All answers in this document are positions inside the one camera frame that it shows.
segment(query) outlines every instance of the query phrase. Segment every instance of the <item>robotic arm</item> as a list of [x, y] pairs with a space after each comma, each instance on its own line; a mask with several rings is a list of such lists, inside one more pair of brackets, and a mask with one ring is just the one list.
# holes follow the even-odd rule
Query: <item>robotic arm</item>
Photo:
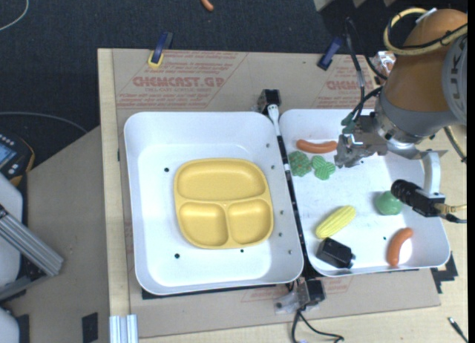
[[[390, 43], [390, 29], [409, 15], [421, 15], [402, 48]], [[468, 16], [458, 10], [414, 8], [391, 20], [384, 41], [398, 58], [376, 98], [374, 112], [359, 116], [339, 137], [335, 164], [352, 167], [361, 158], [388, 151], [408, 159], [424, 152], [416, 145], [449, 125], [467, 125]]]

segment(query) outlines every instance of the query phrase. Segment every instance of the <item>table surface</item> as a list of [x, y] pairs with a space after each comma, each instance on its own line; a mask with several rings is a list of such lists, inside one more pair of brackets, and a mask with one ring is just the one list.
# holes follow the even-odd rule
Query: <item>table surface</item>
[[[128, 273], [125, 254], [124, 223], [122, 218], [122, 187], [117, 161], [118, 133], [114, 90], [114, 60], [112, 49], [98, 50], [99, 96], [102, 130], [102, 159], [105, 187], [105, 222], [108, 249], [109, 305], [112, 316], [126, 316], [131, 312], [128, 293]], [[454, 128], [462, 146], [466, 148], [466, 128]], [[433, 150], [448, 150], [442, 160], [441, 192], [451, 205], [466, 203], [466, 165], [460, 163], [444, 134], [424, 142]], [[466, 212], [457, 214], [466, 218]], [[360, 316], [326, 318], [311, 323], [318, 330], [337, 333], [346, 342], [463, 342], [450, 326], [452, 317], [468, 336], [468, 251], [467, 225], [445, 223], [448, 240], [458, 276], [455, 281], [442, 283], [441, 305], [416, 310], [392, 311]], [[290, 323], [269, 324], [140, 339], [141, 342], [291, 342]], [[296, 330], [298, 340], [325, 341], [303, 322]]]

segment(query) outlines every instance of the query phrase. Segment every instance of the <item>black floor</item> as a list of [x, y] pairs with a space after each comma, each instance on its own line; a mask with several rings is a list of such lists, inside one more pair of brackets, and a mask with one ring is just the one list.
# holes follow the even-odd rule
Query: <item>black floor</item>
[[[179, 50], [323, 53], [351, 17], [364, 42], [358, 53], [385, 50], [389, 18], [410, 6], [468, 11], [468, 0], [335, 0], [320, 13], [312, 0], [30, 0], [28, 12], [0, 30], [0, 127], [24, 138], [36, 165], [99, 125], [97, 48], [152, 49], [161, 31]], [[0, 0], [0, 28], [24, 9], [24, 0]], [[346, 47], [340, 50], [347, 53]]]

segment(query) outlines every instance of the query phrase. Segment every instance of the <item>yellow plate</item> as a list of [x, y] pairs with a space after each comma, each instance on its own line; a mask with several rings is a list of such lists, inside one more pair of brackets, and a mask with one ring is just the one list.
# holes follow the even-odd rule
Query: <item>yellow plate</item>
[[209, 158], [182, 165], [174, 178], [178, 223], [201, 248], [237, 248], [265, 241], [274, 227], [269, 186], [248, 160]]

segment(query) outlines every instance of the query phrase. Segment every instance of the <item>orange sausage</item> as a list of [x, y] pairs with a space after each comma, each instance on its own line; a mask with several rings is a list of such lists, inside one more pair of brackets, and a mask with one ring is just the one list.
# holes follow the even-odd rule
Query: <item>orange sausage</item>
[[399, 253], [401, 252], [402, 244], [413, 235], [412, 228], [406, 227], [400, 229], [391, 240], [389, 248], [387, 250], [387, 262], [392, 267], [397, 267], [399, 264]]
[[209, 0], [201, 0], [201, 4], [203, 4], [203, 6], [209, 12], [212, 12], [214, 9], [214, 5], [211, 2], [209, 2]]
[[297, 140], [297, 148], [307, 153], [316, 153], [316, 154], [323, 154], [323, 153], [330, 153], [334, 151], [338, 146], [336, 141], [328, 141], [327, 143], [309, 143], [306, 140]]

